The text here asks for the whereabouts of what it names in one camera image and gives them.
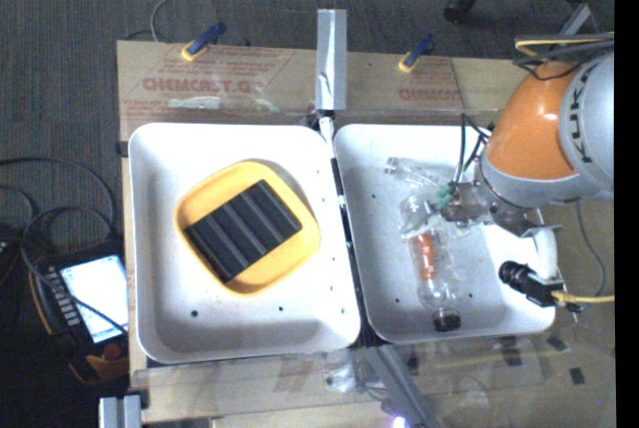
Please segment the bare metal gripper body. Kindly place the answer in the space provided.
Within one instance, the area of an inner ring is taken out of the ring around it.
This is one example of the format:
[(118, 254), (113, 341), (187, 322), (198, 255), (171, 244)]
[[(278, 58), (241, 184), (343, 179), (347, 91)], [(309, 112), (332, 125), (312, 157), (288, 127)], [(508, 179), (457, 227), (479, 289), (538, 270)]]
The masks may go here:
[(454, 188), (440, 213), (450, 222), (471, 223), (491, 218), (498, 210), (498, 197), (485, 183), (468, 182)]

